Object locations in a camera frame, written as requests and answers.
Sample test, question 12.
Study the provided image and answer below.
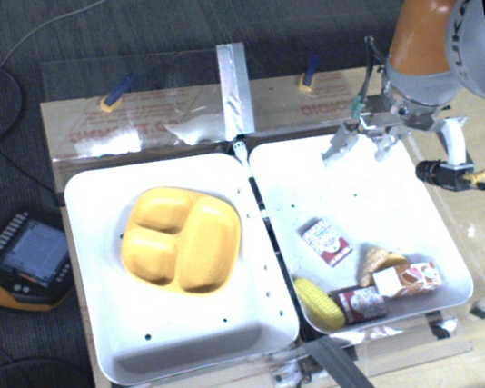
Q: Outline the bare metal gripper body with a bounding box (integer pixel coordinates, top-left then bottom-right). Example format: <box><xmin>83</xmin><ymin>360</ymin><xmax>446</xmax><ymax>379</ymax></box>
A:
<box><xmin>355</xmin><ymin>84</ymin><xmax>443</xmax><ymax>144</ymax></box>

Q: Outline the white plastic tray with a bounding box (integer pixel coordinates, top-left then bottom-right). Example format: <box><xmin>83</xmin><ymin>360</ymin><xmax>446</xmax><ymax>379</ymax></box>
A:
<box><xmin>245</xmin><ymin>112</ymin><xmax>480</xmax><ymax>345</ymax></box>
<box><xmin>59</xmin><ymin>139</ymin><xmax>307</xmax><ymax>388</ymax></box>

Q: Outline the red and white carton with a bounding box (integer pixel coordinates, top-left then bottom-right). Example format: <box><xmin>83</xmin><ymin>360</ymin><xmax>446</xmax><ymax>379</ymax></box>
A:
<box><xmin>298</xmin><ymin>213</ymin><xmax>357</xmax><ymax>273</ymax></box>

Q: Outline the orange and white carton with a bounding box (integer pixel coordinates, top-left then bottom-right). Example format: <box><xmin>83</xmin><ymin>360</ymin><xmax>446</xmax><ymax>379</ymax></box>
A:
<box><xmin>371</xmin><ymin>258</ymin><xmax>445</xmax><ymax>303</ymax></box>

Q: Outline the red can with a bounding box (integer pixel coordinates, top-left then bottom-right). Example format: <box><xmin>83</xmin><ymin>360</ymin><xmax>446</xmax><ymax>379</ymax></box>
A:
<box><xmin>332</xmin><ymin>281</ymin><xmax>391</xmax><ymax>327</ymax></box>

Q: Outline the yellow corn cob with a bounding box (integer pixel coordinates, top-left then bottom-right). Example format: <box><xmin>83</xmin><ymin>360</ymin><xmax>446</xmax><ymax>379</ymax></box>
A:
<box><xmin>292</xmin><ymin>269</ymin><xmax>349</xmax><ymax>337</ymax></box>

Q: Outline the yellow divided plate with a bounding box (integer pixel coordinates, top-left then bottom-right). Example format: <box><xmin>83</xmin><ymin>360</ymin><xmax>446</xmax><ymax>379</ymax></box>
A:
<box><xmin>109</xmin><ymin>174</ymin><xmax>253</xmax><ymax>308</ymax></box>

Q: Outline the black cylinder on white bracket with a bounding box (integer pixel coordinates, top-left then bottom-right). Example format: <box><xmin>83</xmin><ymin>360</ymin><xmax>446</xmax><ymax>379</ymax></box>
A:
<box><xmin>406</xmin><ymin>114</ymin><xmax>480</xmax><ymax>199</ymax></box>

